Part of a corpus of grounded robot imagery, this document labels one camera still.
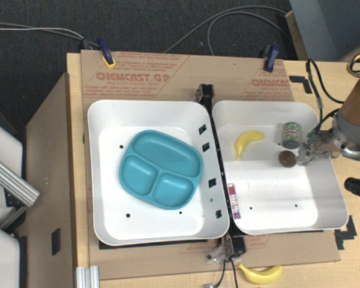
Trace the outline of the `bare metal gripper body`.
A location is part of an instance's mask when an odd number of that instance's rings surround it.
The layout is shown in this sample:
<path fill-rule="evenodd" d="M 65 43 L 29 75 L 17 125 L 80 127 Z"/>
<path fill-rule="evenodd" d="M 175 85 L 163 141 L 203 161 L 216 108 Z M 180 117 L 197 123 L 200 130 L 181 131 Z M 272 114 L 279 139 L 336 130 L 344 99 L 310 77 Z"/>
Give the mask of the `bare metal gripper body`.
<path fill-rule="evenodd" d="M 360 145 L 341 130 L 312 130 L 308 134 L 308 159 L 338 158 L 360 161 Z"/>

